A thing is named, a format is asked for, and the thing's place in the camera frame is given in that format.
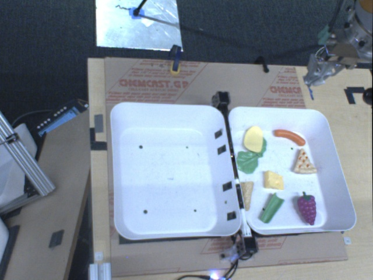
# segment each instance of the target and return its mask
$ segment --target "dark background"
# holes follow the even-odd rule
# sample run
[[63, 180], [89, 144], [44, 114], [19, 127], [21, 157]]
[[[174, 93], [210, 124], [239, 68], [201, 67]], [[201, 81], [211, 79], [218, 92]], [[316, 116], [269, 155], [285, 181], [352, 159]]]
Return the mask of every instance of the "dark background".
[[[177, 4], [184, 60], [254, 63], [261, 55], [268, 64], [307, 65], [336, 0]], [[87, 100], [87, 59], [106, 56], [166, 59], [168, 53], [96, 47], [95, 0], [0, 0], [0, 111], [10, 122]]]

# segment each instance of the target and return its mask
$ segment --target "purple grapes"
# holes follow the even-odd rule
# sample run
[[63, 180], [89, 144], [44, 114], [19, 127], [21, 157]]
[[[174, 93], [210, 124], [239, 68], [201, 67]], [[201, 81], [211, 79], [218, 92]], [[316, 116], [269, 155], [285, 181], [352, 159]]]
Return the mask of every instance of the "purple grapes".
[[316, 201], [314, 196], [306, 195], [303, 192], [303, 196], [298, 198], [298, 209], [307, 223], [310, 225], [315, 224]]

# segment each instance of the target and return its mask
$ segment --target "toy food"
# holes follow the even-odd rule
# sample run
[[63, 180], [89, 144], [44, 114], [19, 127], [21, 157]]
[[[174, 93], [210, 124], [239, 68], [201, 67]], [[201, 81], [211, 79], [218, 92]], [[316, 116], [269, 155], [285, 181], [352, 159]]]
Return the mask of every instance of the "toy food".
[[276, 137], [283, 137], [283, 138], [287, 138], [289, 140], [292, 140], [293, 142], [295, 142], [299, 146], [305, 145], [305, 140], [302, 137], [300, 137], [296, 133], [287, 131], [286, 129], [285, 130], [284, 129], [276, 129], [274, 131], [274, 134], [275, 134]]
[[263, 147], [263, 131], [254, 126], [246, 131], [244, 136], [244, 146], [252, 152], [261, 152]]
[[307, 153], [303, 148], [301, 148], [301, 150], [299, 151], [298, 159], [295, 163], [293, 171], [300, 174], [311, 174], [317, 172], [317, 169], [311, 163]]
[[264, 173], [264, 187], [267, 189], [283, 190], [284, 181], [282, 176], [272, 171], [266, 171]]
[[254, 183], [252, 181], [245, 181], [241, 183], [242, 194], [244, 196], [245, 210], [250, 209], [252, 190], [254, 189]]
[[269, 223], [275, 213], [282, 206], [282, 203], [284, 203], [284, 199], [279, 198], [276, 193], [274, 193], [261, 216], [261, 221], [264, 223]]
[[236, 158], [237, 169], [250, 174], [258, 167], [258, 159], [261, 158], [266, 151], [267, 142], [263, 139], [263, 146], [260, 152], [239, 152]]
[[298, 209], [307, 223], [310, 225], [315, 224], [316, 201], [314, 196], [306, 195], [303, 192], [303, 196], [298, 198]]

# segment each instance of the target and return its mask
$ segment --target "yellow toy potato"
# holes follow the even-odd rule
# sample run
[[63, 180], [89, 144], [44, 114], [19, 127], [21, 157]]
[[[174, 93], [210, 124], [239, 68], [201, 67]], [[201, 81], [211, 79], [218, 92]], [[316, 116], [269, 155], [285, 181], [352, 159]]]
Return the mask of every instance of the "yellow toy potato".
[[254, 126], [247, 130], [244, 137], [244, 146], [252, 152], [261, 152], [263, 147], [263, 131]]

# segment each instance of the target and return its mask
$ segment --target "green vegetable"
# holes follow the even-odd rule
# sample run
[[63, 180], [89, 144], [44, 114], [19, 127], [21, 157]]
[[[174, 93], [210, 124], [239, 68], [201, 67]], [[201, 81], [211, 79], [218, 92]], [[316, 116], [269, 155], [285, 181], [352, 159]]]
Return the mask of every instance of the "green vegetable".
[[261, 158], [266, 151], [267, 141], [263, 139], [263, 147], [260, 152], [239, 152], [236, 158], [237, 168], [246, 173], [253, 173], [258, 167], [258, 159]]
[[284, 199], [277, 197], [276, 193], [274, 193], [261, 216], [261, 221], [264, 223], [269, 223], [275, 213], [282, 206], [282, 203], [284, 203]]

